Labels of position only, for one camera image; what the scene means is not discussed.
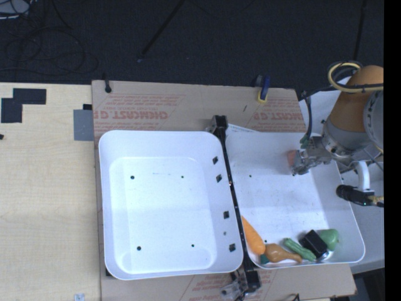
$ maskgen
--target orange carrot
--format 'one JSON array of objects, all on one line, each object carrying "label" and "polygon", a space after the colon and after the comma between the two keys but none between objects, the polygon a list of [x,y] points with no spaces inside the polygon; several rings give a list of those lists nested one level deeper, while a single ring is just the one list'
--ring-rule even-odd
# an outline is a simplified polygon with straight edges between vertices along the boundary
[{"label": "orange carrot", "polygon": [[244,227],[245,239],[249,249],[256,255],[262,255],[266,249],[259,233],[248,223],[245,217],[241,216]]}]

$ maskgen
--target empty white tray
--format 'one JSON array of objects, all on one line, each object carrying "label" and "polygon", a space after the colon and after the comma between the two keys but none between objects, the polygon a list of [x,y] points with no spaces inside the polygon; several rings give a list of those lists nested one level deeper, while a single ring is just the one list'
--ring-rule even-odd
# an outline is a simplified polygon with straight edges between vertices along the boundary
[{"label": "empty white tray", "polygon": [[336,195],[337,186],[342,184],[336,163],[332,161],[311,168],[307,174],[292,176],[287,153],[299,149],[303,135],[238,132],[226,140],[239,210],[266,243],[285,248],[285,238],[298,241],[310,230],[335,228],[339,232],[335,251],[319,263],[283,260],[262,265],[259,257],[249,252],[261,268],[353,263],[365,254],[351,205]]},{"label": "empty white tray", "polygon": [[121,280],[232,272],[243,250],[219,139],[113,130],[99,141],[105,264]]}]

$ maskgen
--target table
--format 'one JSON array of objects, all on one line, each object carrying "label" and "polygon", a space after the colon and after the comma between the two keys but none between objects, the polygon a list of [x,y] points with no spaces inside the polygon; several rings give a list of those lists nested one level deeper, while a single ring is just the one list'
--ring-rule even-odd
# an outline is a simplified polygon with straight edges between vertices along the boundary
[{"label": "table", "polygon": [[[73,111],[92,103],[92,86],[0,83],[0,97],[12,98],[14,88],[45,88],[47,99],[46,105],[23,105],[22,123],[0,124],[2,298],[74,300],[84,293],[85,301],[123,300],[113,292],[127,285],[105,278],[100,262],[94,144],[74,139]],[[282,269],[272,278],[264,300],[289,297],[293,291],[304,292],[301,298],[306,299],[356,290],[347,264]],[[125,299],[162,300],[163,295],[190,300],[194,296],[179,289],[198,279],[137,281],[134,295]]]}]

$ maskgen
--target carrot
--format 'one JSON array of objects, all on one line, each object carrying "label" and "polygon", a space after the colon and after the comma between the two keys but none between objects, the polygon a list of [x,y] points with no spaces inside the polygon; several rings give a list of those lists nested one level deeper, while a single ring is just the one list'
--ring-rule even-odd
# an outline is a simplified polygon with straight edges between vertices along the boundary
[{"label": "carrot", "polygon": [[248,223],[245,217],[241,216],[242,225],[244,226],[245,239],[249,249],[256,255],[262,255],[266,249],[259,233]]}]

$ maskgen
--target yellow cable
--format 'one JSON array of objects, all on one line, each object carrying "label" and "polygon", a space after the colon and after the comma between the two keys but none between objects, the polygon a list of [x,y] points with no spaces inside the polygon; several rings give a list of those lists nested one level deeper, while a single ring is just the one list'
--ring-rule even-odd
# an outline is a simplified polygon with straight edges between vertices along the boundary
[{"label": "yellow cable", "polygon": [[[360,65],[356,64],[356,63],[337,63],[334,66],[332,66],[330,68],[330,70],[328,71],[328,81],[333,85],[333,87],[335,87],[338,90],[341,90],[342,92],[347,92],[347,93],[362,93],[364,91],[366,91],[366,88],[345,88],[340,86],[339,84],[337,84],[331,77],[331,74],[333,73],[333,71],[335,71],[338,67],[341,66],[351,66],[354,67],[356,69],[360,69]],[[383,86],[379,86],[379,87],[370,87],[369,88],[370,91],[376,91],[376,90],[383,90]]]}]

